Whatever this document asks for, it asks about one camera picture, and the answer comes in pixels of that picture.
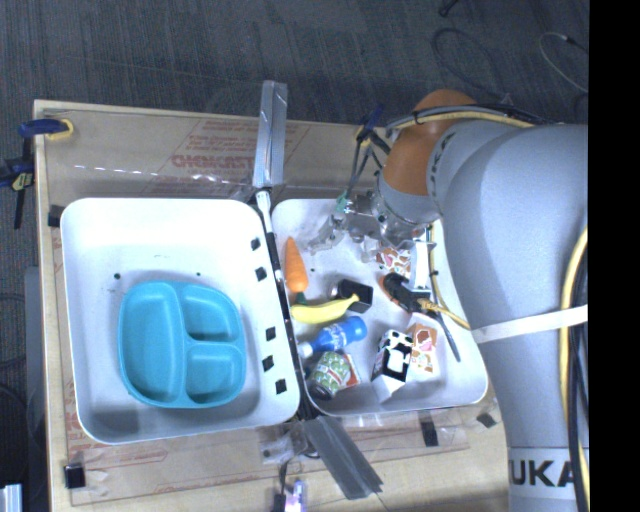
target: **grey floor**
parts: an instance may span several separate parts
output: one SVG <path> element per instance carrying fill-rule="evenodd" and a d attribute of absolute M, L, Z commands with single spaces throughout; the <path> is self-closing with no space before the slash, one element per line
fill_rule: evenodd
<path fill-rule="evenodd" d="M 4 0 L 0 158 L 20 155 L 17 127 L 36 98 L 253 116 L 265 79 L 288 85 L 289 119 L 358 123 L 383 104 L 384 124 L 448 87 L 588 122 L 587 0 L 460 0 L 443 16 L 446 3 Z M 19 230 L 15 203 L 0 188 L 0 486 L 25 481 L 29 439 L 22 300 L 38 264 L 33 189 Z"/>

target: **blue tray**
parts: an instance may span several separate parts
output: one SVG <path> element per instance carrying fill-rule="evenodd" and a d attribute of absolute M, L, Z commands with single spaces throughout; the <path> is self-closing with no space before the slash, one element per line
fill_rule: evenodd
<path fill-rule="evenodd" d="M 215 407 L 245 382 L 245 335 L 233 302 L 214 288 L 147 281 L 124 296 L 120 372 L 129 393 L 158 407 Z"/>

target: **white strap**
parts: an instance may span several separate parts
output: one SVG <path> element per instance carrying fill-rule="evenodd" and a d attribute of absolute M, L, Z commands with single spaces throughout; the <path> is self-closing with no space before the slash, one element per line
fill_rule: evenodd
<path fill-rule="evenodd" d="M 572 325 L 582 324 L 588 320 L 589 311 L 587 307 L 588 305 L 585 304 L 577 308 L 561 309 L 560 311 L 553 311 L 552 313 L 543 313 L 541 315 L 518 318 L 517 320 L 509 320 L 508 322 L 474 329 L 471 331 L 471 334 L 479 345 L 481 343 L 512 338 L 523 334 L 570 327 Z"/>

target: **white tray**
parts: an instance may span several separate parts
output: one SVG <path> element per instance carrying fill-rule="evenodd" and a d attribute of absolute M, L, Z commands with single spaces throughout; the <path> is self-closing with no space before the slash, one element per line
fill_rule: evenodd
<path fill-rule="evenodd" d="M 295 414 L 300 389 L 264 230 L 250 206 L 222 199 L 80 199 L 65 208 L 61 234 L 78 419 L 89 435 L 120 444 L 274 425 Z M 232 402 L 172 410 L 127 392 L 117 352 L 120 303 L 132 286 L 152 279 L 217 288 L 239 309 L 247 372 Z"/>
<path fill-rule="evenodd" d="M 468 331 L 453 322 L 448 322 L 461 361 L 457 362 L 454 358 L 444 334 L 439 335 L 436 347 L 440 364 L 439 375 L 429 381 L 407 383 L 389 400 L 383 403 L 378 401 L 371 384 L 376 345 L 380 336 L 389 329 L 404 332 L 408 327 L 410 315 L 384 295 L 378 279 L 384 276 L 386 271 L 381 270 L 375 263 L 362 263 L 362 245 L 355 244 L 348 235 L 330 250 L 319 251 L 315 255 L 304 251 L 306 244 L 318 234 L 334 207 L 333 199 L 291 199 L 279 203 L 272 216 L 283 265 L 286 263 L 284 246 L 287 237 L 293 237 L 302 252 L 309 276 L 309 287 L 305 291 L 309 303 L 327 300 L 332 287 L 343 278 L 372 286 L 374 289 L 373 304 L 362 314 L 367 324 L 368 336 L 362 341 L 347 345 L 345 349 L 353 356 L 362 383 L 340 391 L 333 400 L 314 401 L 318 409 L 329 415 L 350 416 L 456 407 L 481 400 L 487 391 L 488 377 L 478 346 Z M 442 248 L 436 250 L 440 255 L 444 253 Z M 441 276 L 441 287 L 447 292 L 447 302 L 450 305 L 457 304 L 455 290 L 446 286 L 446 258 L 440 259 L 437 268 Z M 295 320 L 293 326 L 298 341 L 310 340 L 321 327 L 302 324 Z"/>

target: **green can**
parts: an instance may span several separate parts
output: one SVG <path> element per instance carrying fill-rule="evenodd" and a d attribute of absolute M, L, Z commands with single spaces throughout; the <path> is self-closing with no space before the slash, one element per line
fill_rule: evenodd
<path fill-rule="evenodd" d="M 309 394 L 319 400 L 331 400 L 351 377 L 351 366 L 338 352 L 323 352 L 307 380 Z"/>

